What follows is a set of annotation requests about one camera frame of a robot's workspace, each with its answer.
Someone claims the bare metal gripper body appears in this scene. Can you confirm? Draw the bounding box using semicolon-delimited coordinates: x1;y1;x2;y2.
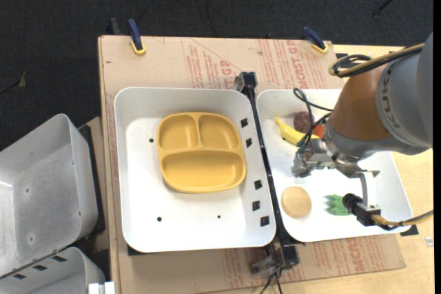
307;140;361;179

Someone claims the yellow banana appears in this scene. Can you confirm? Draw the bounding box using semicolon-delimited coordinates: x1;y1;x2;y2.
274;116;321;147

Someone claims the thin black rod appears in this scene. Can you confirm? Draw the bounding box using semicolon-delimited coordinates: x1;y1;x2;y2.
245;85;289;249

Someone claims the beige round bread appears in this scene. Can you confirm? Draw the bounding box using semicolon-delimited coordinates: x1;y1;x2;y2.
280;185;313;219

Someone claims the brown round biscuit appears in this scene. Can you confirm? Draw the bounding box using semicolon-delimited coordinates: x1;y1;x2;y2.
293;110;315;133

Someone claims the green broccoli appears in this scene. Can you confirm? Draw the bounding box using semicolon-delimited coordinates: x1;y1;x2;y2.
325;194;353;217

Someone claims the white plastic tray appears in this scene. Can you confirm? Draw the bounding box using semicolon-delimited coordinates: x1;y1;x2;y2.
256;88;414;244
0;113;100;278
113;86;278;254
0;246;106;294

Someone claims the yellow divided plate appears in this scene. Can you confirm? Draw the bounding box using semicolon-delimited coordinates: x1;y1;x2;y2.
156;112;248;194

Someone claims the brown cardboard board red print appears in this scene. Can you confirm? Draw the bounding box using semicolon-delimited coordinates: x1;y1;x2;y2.
97;34;407;294

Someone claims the black cylinder on white bracket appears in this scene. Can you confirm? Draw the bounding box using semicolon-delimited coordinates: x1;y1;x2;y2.
341;170;382;227

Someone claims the black block with thin wires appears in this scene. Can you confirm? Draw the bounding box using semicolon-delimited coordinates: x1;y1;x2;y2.
235;71;258;94
249;243;300;277

